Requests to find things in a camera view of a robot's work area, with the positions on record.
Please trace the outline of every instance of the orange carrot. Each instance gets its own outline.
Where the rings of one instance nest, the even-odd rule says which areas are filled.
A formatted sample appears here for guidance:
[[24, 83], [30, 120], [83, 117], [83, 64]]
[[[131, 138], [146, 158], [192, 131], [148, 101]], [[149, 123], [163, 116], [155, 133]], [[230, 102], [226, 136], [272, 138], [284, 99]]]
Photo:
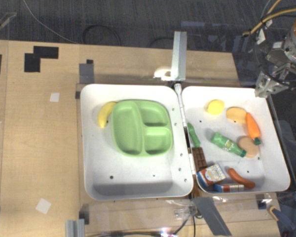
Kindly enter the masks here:
[[256, 145], [261, 144], [261, 141], [259, 139], [260, 129], [250, 113], [246, 114], [246, 123], [247, 123], [247, 127], [248, 127], [249, 136], [252, 139], [254, 139]]

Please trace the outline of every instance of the lemon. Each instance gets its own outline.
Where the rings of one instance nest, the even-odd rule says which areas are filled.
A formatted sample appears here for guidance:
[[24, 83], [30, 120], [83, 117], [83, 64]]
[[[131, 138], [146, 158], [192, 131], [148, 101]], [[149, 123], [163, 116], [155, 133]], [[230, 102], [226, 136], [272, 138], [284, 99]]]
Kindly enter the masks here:
[[207, 111], [210, 114], [218, 115], [223, 112], [224, 103], [221, 100], [213, 100], [209, 103]]

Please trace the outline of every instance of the green soda bottle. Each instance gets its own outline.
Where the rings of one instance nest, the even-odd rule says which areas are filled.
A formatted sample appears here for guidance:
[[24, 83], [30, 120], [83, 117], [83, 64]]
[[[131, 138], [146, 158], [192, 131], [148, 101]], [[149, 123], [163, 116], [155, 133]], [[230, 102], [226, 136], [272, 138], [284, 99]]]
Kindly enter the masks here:
[[244, 157], [247, 153], [247, 151], [239, 148], [237, 143], [225, 136], [222, 136], [219, 132], [216, 132], [214, 134], [211, 142], [224, 149], [225, 151], [235, 153], [241, 157]]

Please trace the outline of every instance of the wooden table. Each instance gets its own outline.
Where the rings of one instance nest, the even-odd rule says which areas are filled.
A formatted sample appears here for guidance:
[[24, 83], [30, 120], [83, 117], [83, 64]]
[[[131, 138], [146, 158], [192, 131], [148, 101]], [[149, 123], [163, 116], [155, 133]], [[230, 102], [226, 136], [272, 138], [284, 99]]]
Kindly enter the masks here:
[[[25, 73], [24, 54], [33, 53], [35, 45], [59, 47], [59, 57], [41, 59], [40, 73]], [[103, 216], [98, 222], [90, 219], [88, 234], [101, 222], [107, 223], [102, 226], [108, 227], [106, 231], [124, 230], [124, 226], [153, 228], [160, 220], [156, 215], [164, 215], [158, 200], [114, 204], [86, 197], [79, 177], [75, 92], [79, 64], [87, 59], [94, 61], [96, 82], [157, 83], [153, 72], [171, 66], [172, 51], [0, 40], [0, 54], [0, 237], [63, 237], [66, 221], [78, 219], [83, 199]], [[230, 53], [188, 51], [186, 67], [187, 78], [201, 79], [203, 84], [238, 85]], [[59, 102], [50, 102], [51, 93], [59, 93]], [[227, 197], [230, 203], [218, 204], [218, 209], [233, 236], [279, 236], [276, 222], [254, 205], [254, 195], [240, 197], [241, 202], [235, 195]], [[41, 198], [51, 203], [46, 214], [36, 210]], [[275, 194], [270, 198], [278, 205]], [[137, 221], [127, 219], [136, 211]], [[174, 221], [173, 215], [167, 217], [165, 223]], [[212, 236], [204, 220], [196, 223], [198, 236]], [[180, 236], [191, 236], [192, 231], [187, 226]]]

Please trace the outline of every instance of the green bottle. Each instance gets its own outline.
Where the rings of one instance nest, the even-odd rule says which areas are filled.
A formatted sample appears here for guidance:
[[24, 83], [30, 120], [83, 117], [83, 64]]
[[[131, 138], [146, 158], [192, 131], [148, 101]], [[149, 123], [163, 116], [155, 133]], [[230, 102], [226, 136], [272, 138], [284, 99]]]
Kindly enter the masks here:
[[201, 142], [199, 141], [199, 139], [197, 138], [197, 135], [195, 133], [194, 127], [191, 123], [187, 123], [187, 128], [188, 128], [188, 133], [192, 138], [194, 147], [199, 148], [201, 145]]
[[211, 140], [212, 143], [224, 149], [227, 152], [235, 153], [241, 157], [244, 157], [247, 151], [238, 147], [237, 143], [222, 136], [219, 132], [216, 132]]

